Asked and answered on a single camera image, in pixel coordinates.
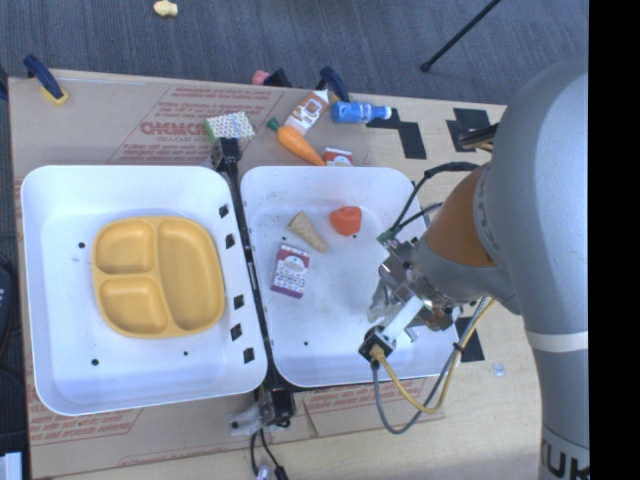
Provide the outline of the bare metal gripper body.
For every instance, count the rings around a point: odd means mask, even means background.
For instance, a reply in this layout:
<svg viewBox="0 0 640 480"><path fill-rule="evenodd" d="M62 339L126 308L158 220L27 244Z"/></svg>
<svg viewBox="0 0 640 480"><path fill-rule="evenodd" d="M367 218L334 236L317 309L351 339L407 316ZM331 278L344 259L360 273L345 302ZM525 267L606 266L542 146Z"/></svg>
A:
<svg viewBox="0 0 640 480"><path fill-rule="evenodd" d="M378 268L379 281L369 306L369 321L384 331L424 325L446 330L454 321L454 302L424 275L422 250L410 242L396 243Z"/></svg>

